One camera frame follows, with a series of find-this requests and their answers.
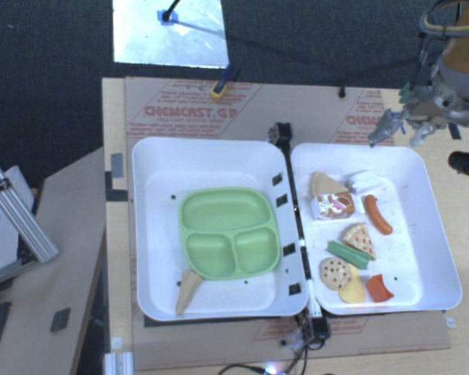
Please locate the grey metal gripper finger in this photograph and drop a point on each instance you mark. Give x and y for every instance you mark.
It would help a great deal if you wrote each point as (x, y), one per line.
(385, 126)
(420, 133)

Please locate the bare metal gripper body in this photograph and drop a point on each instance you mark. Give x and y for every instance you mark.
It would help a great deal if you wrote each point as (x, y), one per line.
(449, 106)

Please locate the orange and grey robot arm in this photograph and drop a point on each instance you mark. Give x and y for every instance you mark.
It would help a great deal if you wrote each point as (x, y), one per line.
(465, 41)

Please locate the white can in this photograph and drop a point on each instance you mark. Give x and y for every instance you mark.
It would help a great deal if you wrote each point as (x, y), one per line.
(362, 182)

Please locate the tan bread wedge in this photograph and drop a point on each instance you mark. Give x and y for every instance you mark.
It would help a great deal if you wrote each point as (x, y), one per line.
(323, 186)

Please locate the orange sausage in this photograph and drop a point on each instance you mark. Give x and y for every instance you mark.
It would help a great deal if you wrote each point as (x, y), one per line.
(377, 215)

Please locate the orange and white carton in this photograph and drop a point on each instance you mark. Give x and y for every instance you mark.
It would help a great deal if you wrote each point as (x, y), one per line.
(332, 206)

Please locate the white plastic tray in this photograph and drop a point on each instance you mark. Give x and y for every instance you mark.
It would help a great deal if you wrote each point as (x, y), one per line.
(414, 248)
(160, 225)

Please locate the pizza slice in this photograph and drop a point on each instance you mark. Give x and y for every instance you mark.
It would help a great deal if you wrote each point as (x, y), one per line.
(360, 240)

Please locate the thin black and white rod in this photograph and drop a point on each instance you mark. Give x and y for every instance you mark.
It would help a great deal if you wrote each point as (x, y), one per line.
(295, 205)

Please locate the green celery stick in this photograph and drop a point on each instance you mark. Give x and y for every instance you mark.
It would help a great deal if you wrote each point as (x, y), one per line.
(348, 254)

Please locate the tan chocolate chip biscuit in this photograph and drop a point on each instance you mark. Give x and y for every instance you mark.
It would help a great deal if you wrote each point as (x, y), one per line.
(334, 273)

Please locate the orange-red curved piece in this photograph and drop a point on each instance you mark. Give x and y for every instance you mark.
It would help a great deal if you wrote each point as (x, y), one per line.
(378, 289)

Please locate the yellow round slice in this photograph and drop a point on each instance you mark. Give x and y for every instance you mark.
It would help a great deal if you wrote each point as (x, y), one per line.
(353, 292)

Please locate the brown cardboard board red print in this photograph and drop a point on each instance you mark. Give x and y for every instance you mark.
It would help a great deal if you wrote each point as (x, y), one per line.
(203, 108)

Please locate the green divided plate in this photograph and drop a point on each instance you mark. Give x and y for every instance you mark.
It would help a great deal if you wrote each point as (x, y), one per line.
(226, 229)

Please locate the tan ice cream cone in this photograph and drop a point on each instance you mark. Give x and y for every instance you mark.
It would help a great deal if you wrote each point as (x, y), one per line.
(188, 291)

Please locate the black cylinder on white bracket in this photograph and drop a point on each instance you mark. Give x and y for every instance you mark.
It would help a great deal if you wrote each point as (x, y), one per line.
(467, 163)

